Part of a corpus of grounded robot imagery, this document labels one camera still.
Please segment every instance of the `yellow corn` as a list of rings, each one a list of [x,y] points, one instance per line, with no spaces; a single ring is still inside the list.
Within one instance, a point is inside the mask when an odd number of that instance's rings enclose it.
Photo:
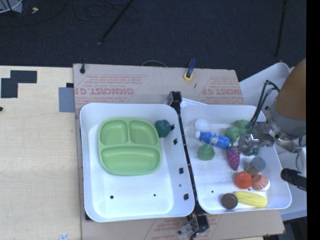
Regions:
[[[238,202],[254,206],[254,207],[265,207],[268,204],[268,200],[259,194],[250,193],[246,191],[236,191],[234,193]]]

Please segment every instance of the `green plate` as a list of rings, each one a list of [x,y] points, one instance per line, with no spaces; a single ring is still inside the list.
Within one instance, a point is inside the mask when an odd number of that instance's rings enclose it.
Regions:
[[[114,175],[150,174],[162,161],[156,128],[137,118],[104,121],[99,128],[98,150],[102,166]]]

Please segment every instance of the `white tray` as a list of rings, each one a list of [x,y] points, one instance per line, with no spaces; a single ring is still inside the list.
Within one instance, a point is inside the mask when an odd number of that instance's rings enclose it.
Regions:
[[[102,166],[98,151],[101,123],[137,118],[155,124],[167,120],[174,129],[160,138],[162,162],[153,173],[113,175]],[[176,111],[164,104],[90,103],[80,112],[84,207],[96,222],[184,217],[195,207],[191,179]]]
[[[234,184],[235,176],[244,170],[244,166],[252,160],[254,155],[246,156],[241,153],[237,171],[232,170],[229,166],[225,149],[214,147],[215,155],[212,160],[201,160],[197,157],[198,148],[204,142],[194,138],[196,119],[207,119],[211,124],[211,131],[224,136],[226,128],[235,126],[235,122],[241,119],[249,121],[255,110],[256,107],[251,105],[187,105],[181,111],[199,205],[210,214],[285,209],[291,204],[291,192],[288,183],[280,177],[282,166],[274,146],[259,148],[259,155],[264,158],[267,165],[261,174],[270,180],[270,188],[266,192],[256,191],[253,188],[250,190],[240,189]],[[265,121],[262,112],[259,114],[258,121]],[[256,208],[238,203],[234,209],[225,209],[221,205],[222,195],[239,190],[250,191],[266,197],[267,206]]]

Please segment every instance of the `blue bottle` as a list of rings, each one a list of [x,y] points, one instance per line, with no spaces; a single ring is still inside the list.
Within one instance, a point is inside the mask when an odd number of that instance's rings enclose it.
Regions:
[[[213,132],[200,132],[196,130],[194,132],[196,139],[201,139],[205,143],[211,144],[214,147],[226,149],[230,145],[230,139],[226,136],[221,136]]]

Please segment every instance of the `purple grapes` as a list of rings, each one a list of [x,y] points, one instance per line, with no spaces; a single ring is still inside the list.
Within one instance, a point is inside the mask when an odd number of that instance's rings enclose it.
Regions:
[[[228,147],[226,149],[226,158],[229,161],[231,168],[234,171],[238,170],[240,164],[240,155],[236,151],[236,148],[234,146]]]

